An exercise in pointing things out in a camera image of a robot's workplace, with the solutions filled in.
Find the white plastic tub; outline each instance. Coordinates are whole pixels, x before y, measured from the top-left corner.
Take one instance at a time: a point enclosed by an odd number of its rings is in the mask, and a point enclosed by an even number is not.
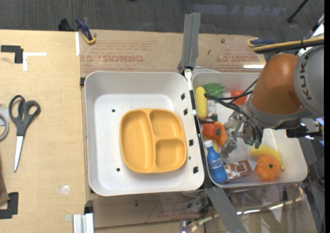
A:
[[[208,73],[200,72],[193,76],[192,85],[195,89],[198,86],[203,86],[209,83],[218,83],[225,87],[222,97],[230,97],[232,90],[245,90],[250,86],[253,81],[258,78],[259,73]],[[228,117],[233,112],[231,109],[226,108],[220,104],[216,104],[218,121],[225,123]],[[228,137],[233,129],[227,131]],[[256,173],[250,174],[245,177],[232,180],[225,184],[218,184],[223,188],[236,188],[246,186],[257,186],[267,184],[282,184],[301,182],[307,176],[307,164],[302,152],[302,149],[297,138],[288,138],[285,130],[272,130],[265,129],[263,132],[262,144],[276,149],[282,157],[285,170],[281,172],[280,176],[273,181],[262,181]],[[224,159],[226,164],[234,163],[243,159],[256,160],[255,157],[250,155],[251,147],[243,142],[242,139],[237,139],[237,148]]]
[[[177,73],[94,72],[85,80],[88,175],[102,196],[190,191],[204,182],[200,145],[186,79]],[[120,120],[133,109],[161,108],[182,121],[187,160],[174,171],[136,173],[123,160]]]

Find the scissors handle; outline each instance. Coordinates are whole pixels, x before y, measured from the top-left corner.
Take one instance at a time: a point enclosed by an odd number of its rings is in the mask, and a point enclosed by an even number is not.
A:
[[[18,116],[13,116],[12,107],[16,99],[20,99],[18,106]],[[29,114],[29,109],[33,106],[36,107],[34,113]],[[34,117],[36,117],[40,113],[40,106],[36,101],[28,101],[25,102],[24,97],[21,95],[16,95],[9,103],[9,116],[14,121],[17,128],[17,136],[24,136],[25,130],[27,126],[31,123]]]
[[[32,114],[29,114],[29,110],[32,107],[36,107],[36,110]],[[40,114],[40,106],[36,101],[30,100],[25,103],[24,119],[23,119],[23,126],[24,126],[25,130],[27,129],[27,126],[31,123],[31,121],[39,114]]]

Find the yellow plate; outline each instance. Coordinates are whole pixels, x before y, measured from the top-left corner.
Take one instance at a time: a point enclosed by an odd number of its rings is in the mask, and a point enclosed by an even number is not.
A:
[[[186,137],[179,117],[165,109],[134,109],[120,122],[125,164],[137,173],[179,169],[187,159]]]

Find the bottle cap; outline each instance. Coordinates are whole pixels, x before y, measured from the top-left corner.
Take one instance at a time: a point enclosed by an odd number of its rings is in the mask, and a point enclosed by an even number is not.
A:
[[[210,147],[212,147],[212,146],[213,146],[213,141],[211,141],[211,140],[206,140],[206,141],[204,141],[204,146],[205,146],[206,148],[210,148]]]

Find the blue bottle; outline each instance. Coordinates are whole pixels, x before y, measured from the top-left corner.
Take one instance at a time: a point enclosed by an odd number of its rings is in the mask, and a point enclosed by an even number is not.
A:
[[[225,182],[228,180],[228,176],[223,165],[220,154],[213,148],[213,141],[204,141],[204,146],[207,149],[207,163],[212,173],[213,181],[215,182]]]

